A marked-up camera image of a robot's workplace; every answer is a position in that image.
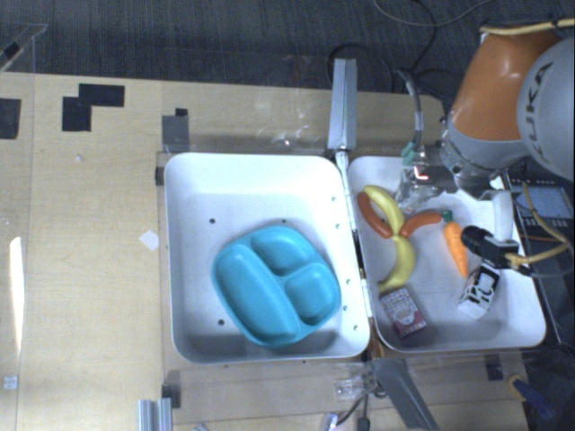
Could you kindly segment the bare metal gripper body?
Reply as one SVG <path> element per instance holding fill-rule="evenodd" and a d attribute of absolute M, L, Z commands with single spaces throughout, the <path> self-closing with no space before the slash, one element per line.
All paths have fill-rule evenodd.
<path fill-rule="evenodd" d="M 412 175 L 417 186 L 437 193 L 455 193 L 457 186 L 453 174 L 442 163 L 439 148 L 424 145 L 412 163 Z"/>

